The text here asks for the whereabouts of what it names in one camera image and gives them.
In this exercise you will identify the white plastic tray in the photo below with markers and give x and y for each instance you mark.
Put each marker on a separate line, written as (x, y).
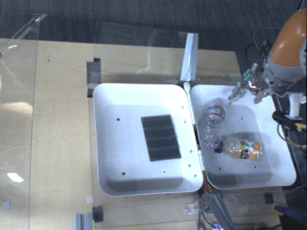
(124, 138)
(242, 176)

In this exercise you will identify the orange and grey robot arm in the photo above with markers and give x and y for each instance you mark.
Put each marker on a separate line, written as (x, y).
(287, 44)

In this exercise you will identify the clear bottle with blue label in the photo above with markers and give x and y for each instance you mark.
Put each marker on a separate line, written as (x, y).
(215, 114)

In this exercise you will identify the crumpled clear plastic bottle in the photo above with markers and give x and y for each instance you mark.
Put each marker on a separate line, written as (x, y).
(209, 139)

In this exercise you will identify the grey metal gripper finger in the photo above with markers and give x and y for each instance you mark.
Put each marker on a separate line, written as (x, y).
(261, 96)
(237, 92)

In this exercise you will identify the clear bottle with orange label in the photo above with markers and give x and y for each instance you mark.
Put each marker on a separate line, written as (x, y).
(247, 150)

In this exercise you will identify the black cylinder on white bracket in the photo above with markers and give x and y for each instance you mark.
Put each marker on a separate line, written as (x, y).
(285, 118)

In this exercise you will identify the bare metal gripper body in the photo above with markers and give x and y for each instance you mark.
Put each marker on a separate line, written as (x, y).
(275, 86)

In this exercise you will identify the black ribbed rectangular pad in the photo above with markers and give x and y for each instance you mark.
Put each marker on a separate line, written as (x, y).
(160, 138)

